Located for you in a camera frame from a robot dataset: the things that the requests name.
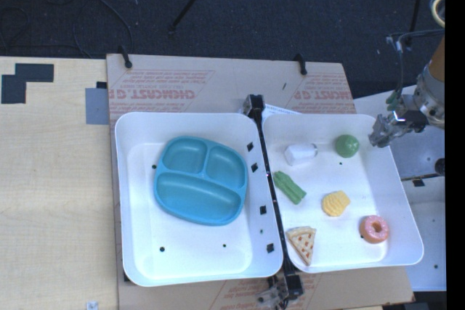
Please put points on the brown cardboard board, red print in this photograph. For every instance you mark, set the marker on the brown cardboard board, red print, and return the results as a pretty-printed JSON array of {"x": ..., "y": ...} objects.
[{"x": 218, "y": 83}]

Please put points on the blue divided plate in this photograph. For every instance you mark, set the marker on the blue divided plate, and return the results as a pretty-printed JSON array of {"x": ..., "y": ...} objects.
[{"x": 198, "y": 192}]

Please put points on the white bottle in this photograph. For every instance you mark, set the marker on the white bottle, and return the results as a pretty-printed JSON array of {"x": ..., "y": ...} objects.
[{"x": 299, "y": 153}]

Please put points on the pizza slice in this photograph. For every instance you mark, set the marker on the pizza slice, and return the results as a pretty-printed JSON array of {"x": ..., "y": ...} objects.
[{"x": 303, "y": 243}]

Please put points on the green round toy fruit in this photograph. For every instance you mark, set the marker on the green round toy fruit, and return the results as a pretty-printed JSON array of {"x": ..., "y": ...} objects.
[{"x": 347, "y": 146}]

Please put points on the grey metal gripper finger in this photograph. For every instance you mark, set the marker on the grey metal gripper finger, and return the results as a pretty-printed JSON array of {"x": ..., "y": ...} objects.
[
  {"x": 380, "y": 140},
  {"x": 382, "y": 124}
]

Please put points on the green toy asparagus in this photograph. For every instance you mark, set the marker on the green toy asparagus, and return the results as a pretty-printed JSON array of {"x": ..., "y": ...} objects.
[{"x": 289, "y": 187}]

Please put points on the thin black and white rod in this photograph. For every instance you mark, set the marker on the thin black and white rod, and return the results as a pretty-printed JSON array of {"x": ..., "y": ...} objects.
[{"x": 270, "y": 188}]

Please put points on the pink doughnut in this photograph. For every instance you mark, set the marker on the pink doughnut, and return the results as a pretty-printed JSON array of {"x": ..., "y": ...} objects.
[{"x": 367, "y": 233}]

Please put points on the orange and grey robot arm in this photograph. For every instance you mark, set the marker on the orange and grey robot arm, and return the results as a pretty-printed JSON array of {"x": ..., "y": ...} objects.
[{"x": 437, "y": 83}]

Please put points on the yellow toy corn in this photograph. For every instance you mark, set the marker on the yellow toy corn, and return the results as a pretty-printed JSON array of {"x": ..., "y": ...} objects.
[{"x": 335, "y": 204}]

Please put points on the white plastic tray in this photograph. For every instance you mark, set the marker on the white plastic tray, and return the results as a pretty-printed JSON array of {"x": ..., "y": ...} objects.
[
  {"x": 189, "y": 250},
  {"x": 338, "y": 250}
]

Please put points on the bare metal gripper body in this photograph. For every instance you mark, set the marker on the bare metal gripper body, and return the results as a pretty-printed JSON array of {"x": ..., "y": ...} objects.
[{"x": 412, "y": 121}]

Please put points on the white paper sheet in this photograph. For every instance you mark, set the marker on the white paper sheet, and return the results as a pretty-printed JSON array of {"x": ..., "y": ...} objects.
[{"x": 279, "y": 109}]

